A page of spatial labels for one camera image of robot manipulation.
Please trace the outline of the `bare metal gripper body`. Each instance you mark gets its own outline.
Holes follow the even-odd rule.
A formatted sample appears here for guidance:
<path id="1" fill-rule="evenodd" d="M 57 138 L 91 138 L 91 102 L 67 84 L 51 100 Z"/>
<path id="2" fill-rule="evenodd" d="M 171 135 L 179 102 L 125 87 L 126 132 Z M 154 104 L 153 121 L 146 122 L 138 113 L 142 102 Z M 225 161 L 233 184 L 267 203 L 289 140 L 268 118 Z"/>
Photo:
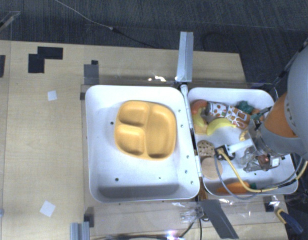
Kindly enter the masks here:
<path id="1" fill-rule="evenodd" d="M 286 138 L 272 133 L 266 127 L 248 130 L 252 146 L 248 148 L 248 171 L 268 171 L 280 165 L 286 155 Z"/>

